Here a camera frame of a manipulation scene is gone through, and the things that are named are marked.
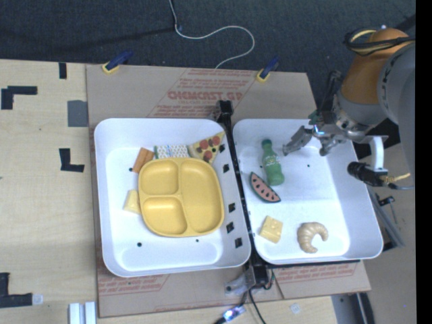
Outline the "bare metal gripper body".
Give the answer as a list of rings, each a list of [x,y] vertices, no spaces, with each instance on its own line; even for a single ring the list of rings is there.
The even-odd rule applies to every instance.
[[[352,119],[343,109],[315,110],[310,115],[312,134],[323,144],[340,140],[362,140],[371,127]]]

